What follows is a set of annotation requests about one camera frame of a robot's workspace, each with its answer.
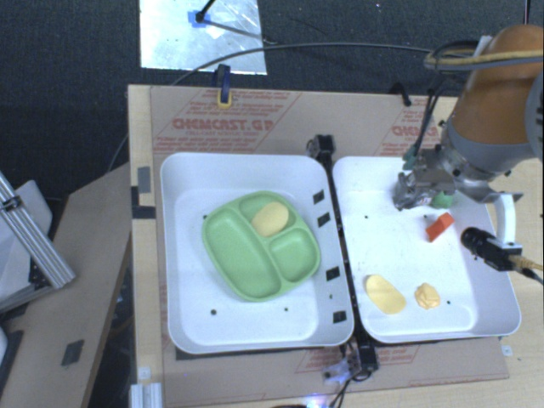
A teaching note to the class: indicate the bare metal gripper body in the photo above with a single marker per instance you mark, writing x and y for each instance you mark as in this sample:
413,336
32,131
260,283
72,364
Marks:
438,172

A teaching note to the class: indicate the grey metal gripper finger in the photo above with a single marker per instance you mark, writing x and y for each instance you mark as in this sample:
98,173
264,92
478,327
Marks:
401,191
421,198

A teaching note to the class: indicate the flat yellow oval toy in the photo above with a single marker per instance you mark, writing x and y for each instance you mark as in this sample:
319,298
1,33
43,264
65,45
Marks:
384,294

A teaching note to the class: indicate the brown cardboard board red print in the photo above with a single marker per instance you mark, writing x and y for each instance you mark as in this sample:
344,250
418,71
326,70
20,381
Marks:
272,117

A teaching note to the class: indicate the green divided plate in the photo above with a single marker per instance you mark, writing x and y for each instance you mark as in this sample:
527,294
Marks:
238,253

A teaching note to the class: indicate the yellow toy potato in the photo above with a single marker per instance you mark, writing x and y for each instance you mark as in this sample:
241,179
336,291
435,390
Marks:
270,219

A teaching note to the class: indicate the black cylinder on white bracket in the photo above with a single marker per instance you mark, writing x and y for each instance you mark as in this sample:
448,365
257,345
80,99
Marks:
489,249

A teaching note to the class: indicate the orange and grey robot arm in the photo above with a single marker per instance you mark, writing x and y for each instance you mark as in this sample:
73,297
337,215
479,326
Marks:
493,113

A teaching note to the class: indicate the white plastic tray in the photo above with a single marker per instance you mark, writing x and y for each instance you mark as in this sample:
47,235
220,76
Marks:
399,249
238,325

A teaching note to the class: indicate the thin black rod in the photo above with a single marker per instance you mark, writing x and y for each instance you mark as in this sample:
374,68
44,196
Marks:
342,236

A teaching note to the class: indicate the orange wedge toy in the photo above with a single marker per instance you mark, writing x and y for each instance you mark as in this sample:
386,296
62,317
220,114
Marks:
438,228

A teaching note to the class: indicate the small yellow lumpy toy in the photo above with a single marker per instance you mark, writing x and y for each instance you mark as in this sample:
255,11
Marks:
427,296

